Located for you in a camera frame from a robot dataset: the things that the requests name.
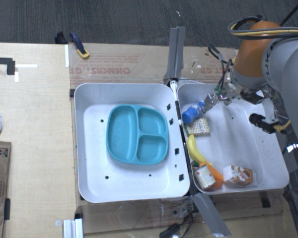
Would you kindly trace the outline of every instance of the blue divided plate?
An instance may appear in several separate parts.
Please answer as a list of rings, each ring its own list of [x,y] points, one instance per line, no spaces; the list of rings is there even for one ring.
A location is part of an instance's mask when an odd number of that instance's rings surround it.
[[[168,152],[168,125],[159,111],[139,105],[118,105],[109,114],[106,146],[117,161],[153,165]]]

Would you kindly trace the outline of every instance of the banana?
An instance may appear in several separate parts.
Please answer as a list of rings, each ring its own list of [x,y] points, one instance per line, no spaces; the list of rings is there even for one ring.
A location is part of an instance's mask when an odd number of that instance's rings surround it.
[[[201,162],[205,162],[209,165],[212,165],[211,162],[208,162],[207,159],[199,152],[196,142],[195,142],[195,138],[194,135],[190,135],[187,139],[187,145],[188,145],[188,150],[189,150],[189,154],[190,157],[195,160],[198,163]]]

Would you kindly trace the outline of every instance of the blue bottle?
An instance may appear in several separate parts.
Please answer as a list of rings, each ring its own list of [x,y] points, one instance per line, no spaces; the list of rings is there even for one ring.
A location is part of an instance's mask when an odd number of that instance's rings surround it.
[[[200,101],[198,104],[193,104],[187,111],[182,113],[182,120],[184,123],[191,123],[202,113],[202,106],[204,102]]]

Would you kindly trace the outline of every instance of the white plastic tray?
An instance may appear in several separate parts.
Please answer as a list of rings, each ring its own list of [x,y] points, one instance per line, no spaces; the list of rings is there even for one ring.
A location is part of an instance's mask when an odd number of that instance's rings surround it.
[[[204,100],[214,92],[214,84],[183,84],[178,88],[181,112],[190,105]],[[229,106],[218,102],[203,114],[211,133],[195,136],[198,150],[213,166],[223,173],[229,165],[242,166],[256,173],[256,181],[250,185],[223,185],[203,193],[223,194],[251,190],[280,189],[289,183],[289,173],[275,134],[263,132],[252,125],[248,118],[252,113],[265,116],[262,104],[253,105],[244,100],[234,100]]]
[[[162,84],[87,83],[75,90],[74,101],[78,186],[84,199],[102,203],[179,197],[187,193],[190,181],[170,88]],[[165,116],[169,148],[163,161],[144,166],[110,157],[106,150],[107,121],[110,111],[119,104],[151,107]]]

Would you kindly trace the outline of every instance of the yellow clip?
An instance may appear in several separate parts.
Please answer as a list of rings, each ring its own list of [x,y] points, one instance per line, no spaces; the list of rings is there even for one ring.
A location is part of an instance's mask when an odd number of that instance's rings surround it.
[[[77,49],[77,53],[79,54],[79,56],[83,59],[87,59],[89,58],[89,52],[86,50],[86,48],[84,47],[84,50],[85,50],[85,54],[82,54],[81,51],[79,51],[79,49]]]

